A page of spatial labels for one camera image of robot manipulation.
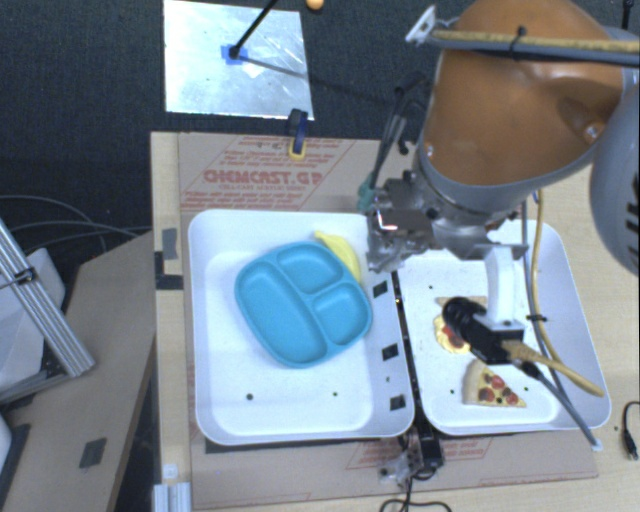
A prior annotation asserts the blue divided plate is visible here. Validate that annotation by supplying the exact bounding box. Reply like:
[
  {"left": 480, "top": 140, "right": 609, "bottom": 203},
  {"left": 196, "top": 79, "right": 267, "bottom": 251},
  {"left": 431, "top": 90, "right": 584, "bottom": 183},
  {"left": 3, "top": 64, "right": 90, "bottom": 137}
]
[{"left": 233, "top": 240, "right": 374, "bottom": 371}]

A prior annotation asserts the yellow banana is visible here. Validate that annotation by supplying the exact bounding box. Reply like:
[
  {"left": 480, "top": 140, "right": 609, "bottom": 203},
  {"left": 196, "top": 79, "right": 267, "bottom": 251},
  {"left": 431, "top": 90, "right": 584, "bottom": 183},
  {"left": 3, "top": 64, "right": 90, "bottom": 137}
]
[{"left": 313, "top": 229, "right": 363, "bottom": 284}]

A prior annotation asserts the black cylinder on white bracket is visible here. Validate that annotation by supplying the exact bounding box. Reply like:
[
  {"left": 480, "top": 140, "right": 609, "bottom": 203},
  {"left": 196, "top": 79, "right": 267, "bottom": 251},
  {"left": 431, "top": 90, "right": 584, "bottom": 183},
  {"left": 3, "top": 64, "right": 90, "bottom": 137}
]
[{"left": 441, "top": 241, "right": 529, "bottom": 366}]

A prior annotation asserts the black block with thin wires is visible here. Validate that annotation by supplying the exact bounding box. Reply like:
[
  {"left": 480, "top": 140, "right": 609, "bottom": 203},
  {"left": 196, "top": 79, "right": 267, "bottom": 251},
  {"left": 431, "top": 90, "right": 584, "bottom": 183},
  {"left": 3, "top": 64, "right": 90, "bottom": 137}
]
[{"left": 416, "top": 431, "right": 446, "bottom": 472}]

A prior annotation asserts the thin black rod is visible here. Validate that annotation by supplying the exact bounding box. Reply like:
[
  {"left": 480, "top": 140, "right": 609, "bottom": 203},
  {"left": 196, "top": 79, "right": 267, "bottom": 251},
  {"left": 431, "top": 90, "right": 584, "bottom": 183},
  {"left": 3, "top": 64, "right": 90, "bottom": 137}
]
[{"left": 390, "top": 269, "right": 427, "bottom": 437}]

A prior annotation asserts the pizza slice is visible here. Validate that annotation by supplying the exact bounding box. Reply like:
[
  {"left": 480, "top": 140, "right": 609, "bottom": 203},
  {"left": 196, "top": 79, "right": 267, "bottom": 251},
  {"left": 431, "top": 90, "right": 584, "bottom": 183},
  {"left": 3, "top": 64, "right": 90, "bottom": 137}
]
[
  {"left": 460, "top": 358, "right": 528, "bottom": 409},
  {"left": 431, "top": 295, "right": 489, "bottom": 357}
]

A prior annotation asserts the brown cardboard board red print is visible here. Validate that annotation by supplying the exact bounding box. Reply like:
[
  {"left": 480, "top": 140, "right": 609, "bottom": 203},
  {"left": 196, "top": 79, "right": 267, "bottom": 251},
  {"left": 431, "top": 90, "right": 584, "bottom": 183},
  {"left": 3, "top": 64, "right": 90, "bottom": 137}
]
[{"left": 176, "top": 131, "right": 600, "bottom": 510}]

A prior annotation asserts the white plastic tray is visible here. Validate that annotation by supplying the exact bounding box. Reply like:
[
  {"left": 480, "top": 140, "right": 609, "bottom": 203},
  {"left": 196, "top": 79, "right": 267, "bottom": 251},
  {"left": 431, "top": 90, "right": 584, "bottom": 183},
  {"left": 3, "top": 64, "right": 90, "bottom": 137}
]
[
  {"left": 393, "top": 218, "right": 613, "bottom": 437},
  {"left": 186, "top": 208, "right": 417, "bottom": 447}
]

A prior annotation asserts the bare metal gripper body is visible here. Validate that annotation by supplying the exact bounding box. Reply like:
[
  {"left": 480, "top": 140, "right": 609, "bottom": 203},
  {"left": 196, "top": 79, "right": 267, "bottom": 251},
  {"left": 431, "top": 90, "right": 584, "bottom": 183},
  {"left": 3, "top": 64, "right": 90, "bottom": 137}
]
[{"left": 364, "top": 175, "right": 490, "bottom": 274}]

